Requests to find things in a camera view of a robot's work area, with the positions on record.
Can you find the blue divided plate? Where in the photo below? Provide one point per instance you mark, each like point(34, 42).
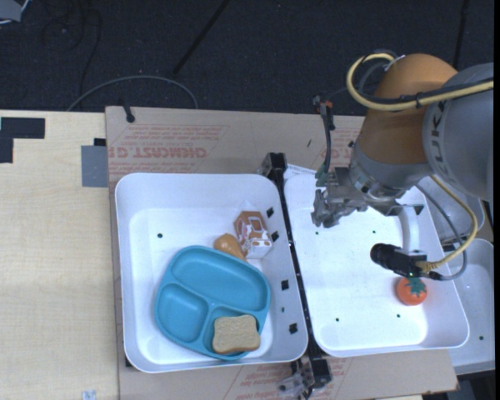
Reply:
point(204, 281)

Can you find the orange and white carton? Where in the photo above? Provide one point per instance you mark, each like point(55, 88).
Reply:
point(252, 227)

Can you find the white plastic tray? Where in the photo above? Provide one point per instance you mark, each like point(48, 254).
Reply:
point(171, 206)
point(350, 273)

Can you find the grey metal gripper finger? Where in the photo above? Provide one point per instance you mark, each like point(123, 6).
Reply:
point(334, 219)
point(318, 208)

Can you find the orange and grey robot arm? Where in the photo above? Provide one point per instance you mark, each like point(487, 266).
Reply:
point(400, 131)

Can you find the brown cardboard board red print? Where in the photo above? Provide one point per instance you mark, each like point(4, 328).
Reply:
point(183, 152)

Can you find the orange toy tomato green top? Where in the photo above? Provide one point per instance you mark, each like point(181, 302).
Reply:
point(410, 293)

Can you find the black cylinder on white bracket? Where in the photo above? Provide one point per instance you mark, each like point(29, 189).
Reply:
point(393, 258)

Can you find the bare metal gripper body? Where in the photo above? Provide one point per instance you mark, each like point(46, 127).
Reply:
point(348, 194)

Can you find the tan toy chicken drumstick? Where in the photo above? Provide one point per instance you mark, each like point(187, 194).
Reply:
point(229, 245)

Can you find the tan bread slice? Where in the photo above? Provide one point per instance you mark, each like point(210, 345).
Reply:
point(235, 333)

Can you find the thin black rod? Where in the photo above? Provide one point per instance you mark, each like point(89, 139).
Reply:
point(296, 261)

